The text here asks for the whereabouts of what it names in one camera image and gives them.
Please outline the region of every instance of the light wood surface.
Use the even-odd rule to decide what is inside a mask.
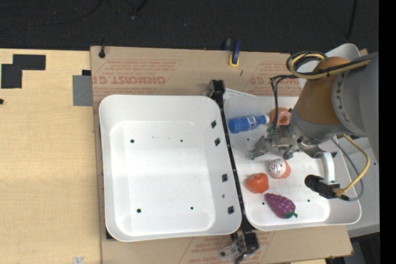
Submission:
[[[90,53],[0,49],[0,62],[12,54],[47,57],[0,89],[0,263],[100,263],[93,109],[72,99]]]

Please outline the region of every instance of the red tomato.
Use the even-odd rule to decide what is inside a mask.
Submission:
[[[262,194],[270,188],[268,176],[263,172],[253,174],[246,179],[246,186],[255,194]]]

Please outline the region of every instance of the empty white tray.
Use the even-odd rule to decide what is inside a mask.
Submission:
[[[100,104],[105,221],[119,241],[235,232],[241,211],[220,108],[204,96]]]
[[[292,108],[297,102],[297,97],[279,97],[279,107]],[[273,97],[245,96],[231,97],[225,103],[225,115],[227,119],[245,115],[268,114],[275,109]],[[309,174],[323,177],[322,161],[312,159],[304,153],[295,153],[294,157],[287,162],[291,167],[291,174],[286,179],[275,179],[269,173],[269,163],[275,158],[281,158],[282,152],[272,149],[265,155],[252,160],[248,157],[249,150],[254,148],[255,143],[262,135],[267,135],[268,124],[260,125],[250,131],[238,134],[230,133],[230,142],[235,158],[236,169],[249,222],[262,231],[272,231],[308,226],[327,226],[334,224],[351,224],[361,217],[359,201],[346,202],[340,199],[326,199],[308,188],[305,177]],[[335,177],[341,188],[346,187],[351,178],[345,165],[345,160],[338,148],[331,142],[325,142],[320,147],[327,151],[337,151],[334,158]],[[264,192],[286,196],[296,205],[298,217],[289,219],[279,218],[269,207],[264,194],[254,194],[245,185],[244,181],[251,175],[264,172],[269,177],[269,190]],[[348,191],[349,197],[355,197],[354,188]]]

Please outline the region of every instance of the black fabric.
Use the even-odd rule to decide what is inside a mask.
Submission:
[[[350,42],[379,50],[379,0],[0,0],[0,47],[89,49],[100,45],[326,52]]]

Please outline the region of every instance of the plastic water bottle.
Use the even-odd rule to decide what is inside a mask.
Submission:
[[[259,124],[266,124],[269,123],[269,121],[270,117],[268,115],[237,117],[228,121],[228,130],[234,134],[242,131],[249,131],[257,128]]]

